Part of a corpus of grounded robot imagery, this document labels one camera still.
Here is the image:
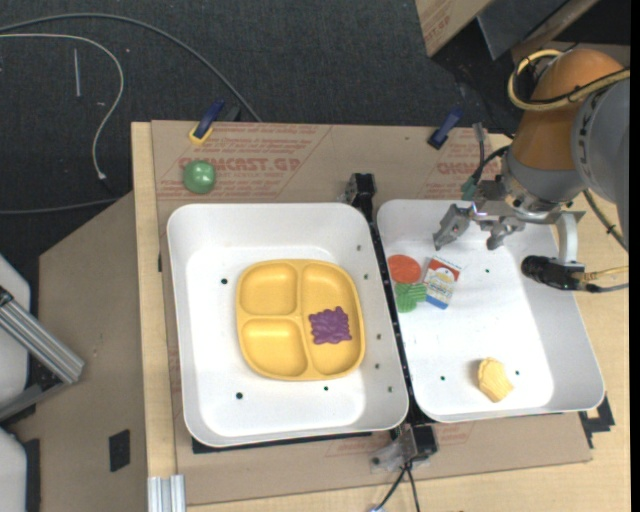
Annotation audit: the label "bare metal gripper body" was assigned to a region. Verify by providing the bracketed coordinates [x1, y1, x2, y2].
[471, 172, 565, 232]

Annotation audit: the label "small red and white carton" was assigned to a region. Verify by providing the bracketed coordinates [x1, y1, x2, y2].
[422, 255, 463, 310]

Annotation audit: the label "orange round slice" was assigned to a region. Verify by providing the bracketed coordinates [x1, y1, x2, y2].
[387, 253, 423, 284]

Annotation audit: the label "green broccoli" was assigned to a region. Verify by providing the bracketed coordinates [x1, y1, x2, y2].
[394, 281, 428, 314]

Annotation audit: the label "white plastic tray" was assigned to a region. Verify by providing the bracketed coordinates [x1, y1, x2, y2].
[166, 201, 410, 448]
[375, 198, 606, 424]

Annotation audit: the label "thin black rod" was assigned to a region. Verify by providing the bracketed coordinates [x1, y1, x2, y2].
[364, 207, 417, 431]

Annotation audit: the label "yellow biscuit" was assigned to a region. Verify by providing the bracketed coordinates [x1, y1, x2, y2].
[476, 356, 515, 404]

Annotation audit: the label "purple grapes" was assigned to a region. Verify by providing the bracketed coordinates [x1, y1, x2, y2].
[308, 305, 353, 346]

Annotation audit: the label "brown cardboard board red print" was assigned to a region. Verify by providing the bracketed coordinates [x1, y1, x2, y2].
[150, 119, 608, 506]

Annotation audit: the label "yellow divided plate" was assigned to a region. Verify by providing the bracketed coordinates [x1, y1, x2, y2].
[235, 258, 367, 383]

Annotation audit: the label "green round toy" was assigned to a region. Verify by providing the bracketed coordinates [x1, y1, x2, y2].
[181, 160, 217, 195]

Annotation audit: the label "black cylinder on white bracket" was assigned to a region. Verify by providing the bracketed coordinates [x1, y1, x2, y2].
[520, 210, 586, 292]

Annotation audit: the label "black block with thin wires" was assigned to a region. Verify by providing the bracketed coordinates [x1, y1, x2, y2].
[370, 424, 439, 474]
[344, 172, 376, 209]

